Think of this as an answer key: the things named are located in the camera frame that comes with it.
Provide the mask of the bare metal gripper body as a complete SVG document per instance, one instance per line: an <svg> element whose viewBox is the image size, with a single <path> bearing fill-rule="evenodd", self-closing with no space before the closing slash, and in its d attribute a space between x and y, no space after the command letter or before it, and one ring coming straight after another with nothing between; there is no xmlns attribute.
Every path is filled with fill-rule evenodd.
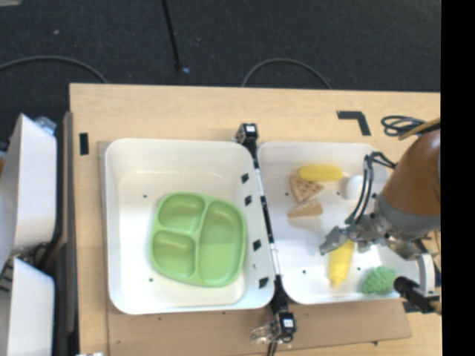
<svg viewBox="0 0 475 356"><path fill-rule="evenodd" d="M360 250L372 245L383 245L405 260L415 260L428 250L422 239L428 234L428 224L423 217L412 214L365 214L347 218L348 237Z"/></svg>

